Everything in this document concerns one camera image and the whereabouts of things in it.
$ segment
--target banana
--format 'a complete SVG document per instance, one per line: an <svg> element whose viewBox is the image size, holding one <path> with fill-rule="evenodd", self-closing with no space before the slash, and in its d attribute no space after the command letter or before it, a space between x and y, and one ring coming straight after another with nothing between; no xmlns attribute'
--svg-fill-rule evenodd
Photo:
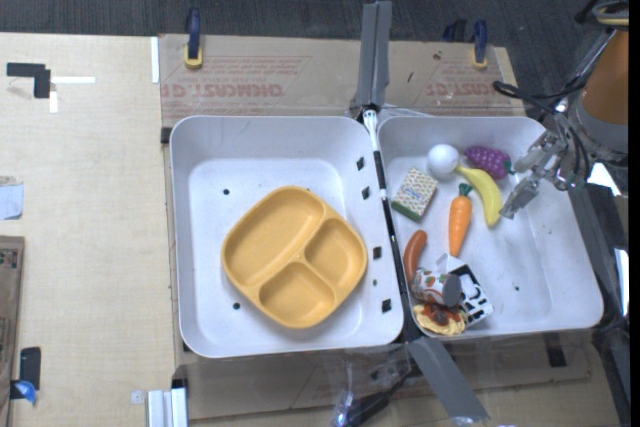
<svg viewBox="0 0 640 427"><path fill-rule="evenodd" d="M462 173L480 193L484 206L484 219L487 222L487 226L491 227L496 224L500 219L502 195L493 178L482 169L469 169L458 165L456 171Z"/></svg>

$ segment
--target yellow plate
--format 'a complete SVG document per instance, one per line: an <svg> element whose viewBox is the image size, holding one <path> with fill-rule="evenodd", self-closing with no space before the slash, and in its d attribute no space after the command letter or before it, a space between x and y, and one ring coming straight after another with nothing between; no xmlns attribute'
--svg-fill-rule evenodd
<svg viewBox="0 0 640 427"><path fill-rule="evenodd" d="M367 268L356 231L325 201L296 186L276 189L222 243L231 282L283 326L303 329L331 313Z"/></svg>

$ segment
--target hot dog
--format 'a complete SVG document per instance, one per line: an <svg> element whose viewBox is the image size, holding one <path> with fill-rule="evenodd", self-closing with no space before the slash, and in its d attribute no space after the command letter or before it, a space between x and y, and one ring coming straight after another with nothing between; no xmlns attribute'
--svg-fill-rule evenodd
<svg viewBox="0 0 640 427"><path fill-rule="evenodd" d="M411 283L413 275L416 273L416 269L418 268L418 258L426 244L427 232L423 230L418 230L411 235L411 238L407 243L407 247L404 250L404 256L402 257L407 284Z"/></svg>

